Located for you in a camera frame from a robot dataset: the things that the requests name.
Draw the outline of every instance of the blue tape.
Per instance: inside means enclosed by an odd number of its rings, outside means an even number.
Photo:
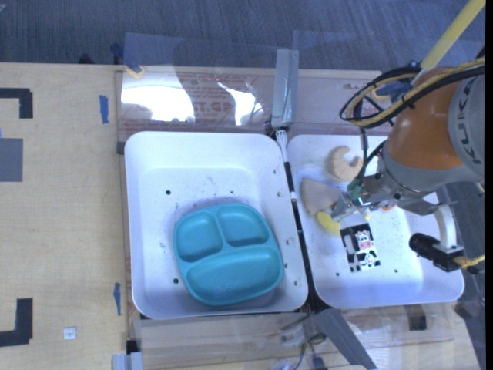
[[[121,296],[122,295],[120,294],[120,284],[118,282],[115,282],[115,289],[113,289],[113,297],[115,298],[116,311],[118,312],[118,315],[122,314],[122,306],[120,304]]]
[[[108,107],[108,98],[104,95],[99,95],[99,111],[101,113],[101,119],[103,123],[109,123],[108,115],[109,115],[109,107]]]

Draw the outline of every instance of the gray carpet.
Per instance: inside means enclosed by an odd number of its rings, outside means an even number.
[[[387,71],[420,61],[468,0],[0,0],[0,62],[112,64],[126,33],[295,47],[300,66]],[[485,45],[485,10],[441,61],[457,65]],[[484,252],[484,197],[471,184],[448,187],[461,239]],[[484,276],[467,276],[463,302],[485,366]]]

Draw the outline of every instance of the black tape marking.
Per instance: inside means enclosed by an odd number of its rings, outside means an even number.
[[[0,88],[0,99],[18,99],[18,117],[32,119],[32,92],[26,88]]]
[[[125,141],[119,141],[116,143],[116,153],[119,155],[124,155],[125,154]]]
[[[32,338],[32,298],[17,299],[15,329],[0,331],[0,347],[29,344]]]

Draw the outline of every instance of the blue plate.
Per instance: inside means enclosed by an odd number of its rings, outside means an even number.
[[[209,306],[256,298],[283,277],[272,231],[246,204],[220,204],[187,214],[175,226],[173,246],[184,284]]]

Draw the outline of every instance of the yellow cable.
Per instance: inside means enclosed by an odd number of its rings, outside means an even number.
[[[397,102],[395,102],[394,104],[392,104],[390,107],[388,107],[387,109],[385,109],[384,111],[382,111],[381,113],[378,113],[377,115],[371,117],[371,118],[366,118],[366,119],[361,119],[361,120],[350,120],[351,123],[353,123],[354,125],[356,126],[367,126],[367,125],[371,125],[372,123],[375,123],[389,115],[391,115],[396,109],[398,109],[399,107],[401,107],[407,100],[409,100],[410,98],[412,98],[414,95],[416,95],[417,93],[421,92],[422,90],[428,88],[429,86],[433,85],[434,83],[442,80],[442,79],[445,79],[453,74],[457,74],[458,72],[463,72],[467,69],[470,69],[472,67],[475,67],[475,66],[482,66],[485,64],[485,56],[479,58],[479,59],[475,59],[475,60],[472,60],[470,62],[466,62],[466,63],[462,63],[461,65],[459,66],[456,66],[456,67],[452,67],[450,69],[447,69],[443,72],[441,72],[440,74],[437,74],[436,76],[432,76],[430,79],[428,79],[427,81],[424,81],[422,84],[420,84],[419,86],[416,86],[414,89],[412,89],[411,91],[409,91],[408,93],[406,93],[402,99],[398,100]],[[387,82],[393,82],[393,81],[398,81],[399,79],[403,79],[403,78],[410,78],[412,76],[415,76],[415,74],[404,74],[402,76],[396,76],[396,77],[392,77],[392,78],[389,78],[389,79],[385,79],[385,80],[382,80],[380,82],[377,82],[375,84],[371,84],[369,86],[367,86],[366,88],[362,89],[361,90],[361,93],[351,102],[351,104],[347,107],[346,109],[346,117],[349,119],[350,118],[350,115],[351,113],[353,112],[354,108],[356,107],[356,105],[366,96],[367,93],[369,93],[372,89],[375,89],[377,88],[378,86],[381,86],[383,85],[384,83],[387,83]]]
[[[463,257],[463,256],[457,256],[454,258],[454,262],[457,263],[461,268],[467,268],[470,266],[475,266],[478,263],[481,263],[485,259],[484,255],[478,256],[478,257]]]
[[[459,12],[454,21],[448,26],[445,33],[440,37],[433,49],[426,55],[421,62],[422,69],[433,69],[441,58],[458,40],[464,30],[471,24],[477,14],[483,9],[486,0],[469,0],[464,8]]]
[[[482,194],[485,194],[485,187],[483,187],[480,183],[476,183],[476,187]]]

